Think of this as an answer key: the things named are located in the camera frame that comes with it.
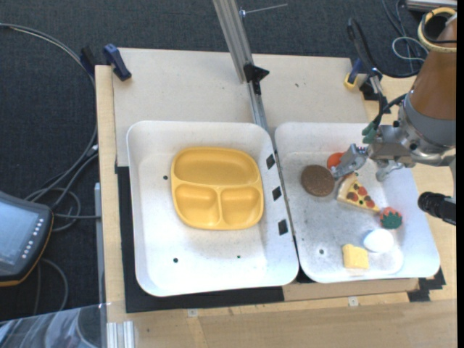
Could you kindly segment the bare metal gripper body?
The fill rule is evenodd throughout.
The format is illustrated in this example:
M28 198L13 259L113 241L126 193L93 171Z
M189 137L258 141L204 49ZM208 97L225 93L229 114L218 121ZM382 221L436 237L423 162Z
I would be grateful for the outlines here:
M373 143L368 147L372 160L390 160L407 167L424 164L436 167L454 161L454 130L452 123L421 123L397 120L392 125L380 125Z

